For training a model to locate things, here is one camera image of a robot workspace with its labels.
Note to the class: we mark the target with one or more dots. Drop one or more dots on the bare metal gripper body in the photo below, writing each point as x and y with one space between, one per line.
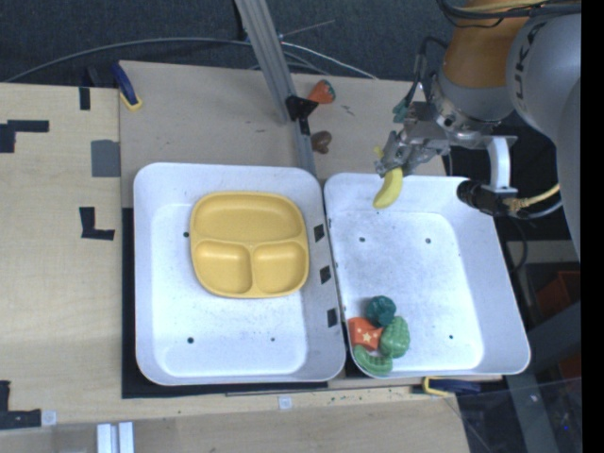
424 135

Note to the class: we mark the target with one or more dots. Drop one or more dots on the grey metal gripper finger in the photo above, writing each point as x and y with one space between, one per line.
384 165
415 162

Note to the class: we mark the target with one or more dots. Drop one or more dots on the yellow banana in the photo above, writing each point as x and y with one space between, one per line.
390 189

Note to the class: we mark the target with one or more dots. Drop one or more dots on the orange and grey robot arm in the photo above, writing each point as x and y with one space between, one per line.
486 50

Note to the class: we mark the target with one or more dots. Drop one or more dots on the white plastic tray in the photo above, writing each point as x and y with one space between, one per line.
236 338
424 290

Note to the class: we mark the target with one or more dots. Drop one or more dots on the dark green broccoli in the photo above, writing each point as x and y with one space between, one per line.
380 308

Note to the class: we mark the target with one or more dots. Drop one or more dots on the yellow divided plate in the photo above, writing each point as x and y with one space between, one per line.
247 243

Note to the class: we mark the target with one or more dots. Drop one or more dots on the green grapes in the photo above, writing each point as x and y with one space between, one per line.
395 338

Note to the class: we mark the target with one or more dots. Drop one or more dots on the pale wood board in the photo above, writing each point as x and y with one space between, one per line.
203 121

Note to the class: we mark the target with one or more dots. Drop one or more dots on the green pea pod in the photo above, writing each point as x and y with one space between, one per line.
373 364

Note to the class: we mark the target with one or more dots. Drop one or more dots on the black cylinder on white bracket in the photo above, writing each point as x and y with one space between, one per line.
500 168

